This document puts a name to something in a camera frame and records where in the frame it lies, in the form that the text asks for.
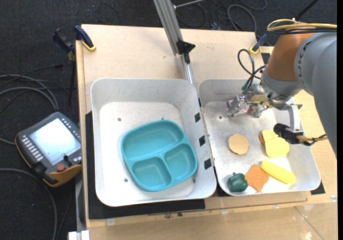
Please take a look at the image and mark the black cylinder on white bracket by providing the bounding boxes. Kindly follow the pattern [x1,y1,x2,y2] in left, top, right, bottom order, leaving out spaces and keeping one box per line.
[273,103,305,146]

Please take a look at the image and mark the yellow and brown sandwich piece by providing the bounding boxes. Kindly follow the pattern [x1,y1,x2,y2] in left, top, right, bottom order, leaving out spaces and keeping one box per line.
[258,129,280,145]

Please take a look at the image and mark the tan round biscuit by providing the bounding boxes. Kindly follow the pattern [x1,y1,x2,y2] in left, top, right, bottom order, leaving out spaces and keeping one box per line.
[228,133,250,156]

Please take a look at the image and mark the pink and purple packet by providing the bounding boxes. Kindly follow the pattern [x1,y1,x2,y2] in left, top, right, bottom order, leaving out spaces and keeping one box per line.
[226,99,255,118]

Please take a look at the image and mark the pale wood board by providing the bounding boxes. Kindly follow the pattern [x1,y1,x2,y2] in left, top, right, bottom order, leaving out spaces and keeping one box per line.
[76,24,338,229]

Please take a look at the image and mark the yellow cheese slice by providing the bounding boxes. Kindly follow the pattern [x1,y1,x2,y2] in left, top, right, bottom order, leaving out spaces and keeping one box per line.
[264,137,290,159]

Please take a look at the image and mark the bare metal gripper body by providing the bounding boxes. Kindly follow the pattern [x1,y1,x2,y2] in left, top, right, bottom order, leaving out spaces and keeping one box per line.
[241,83,272,109]

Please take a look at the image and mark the yellow corn cob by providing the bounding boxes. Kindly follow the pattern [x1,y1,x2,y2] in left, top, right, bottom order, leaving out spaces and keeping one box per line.
[260,160,296,185]

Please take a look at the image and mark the green bell pepper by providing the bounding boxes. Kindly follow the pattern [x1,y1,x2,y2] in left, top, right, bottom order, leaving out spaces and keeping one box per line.
[226,172,249,193]

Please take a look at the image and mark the white plastic tray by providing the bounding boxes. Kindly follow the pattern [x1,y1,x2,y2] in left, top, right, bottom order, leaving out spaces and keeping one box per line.
[198,79,322,197]
[90,77,218,207]

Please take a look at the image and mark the teal divided plate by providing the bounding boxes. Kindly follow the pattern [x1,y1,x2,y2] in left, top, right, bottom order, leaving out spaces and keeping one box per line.
[120,119,199,192]

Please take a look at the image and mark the orange toast slice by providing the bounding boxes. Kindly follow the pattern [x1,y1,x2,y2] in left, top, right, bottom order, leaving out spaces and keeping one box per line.
[244,164,270,192]

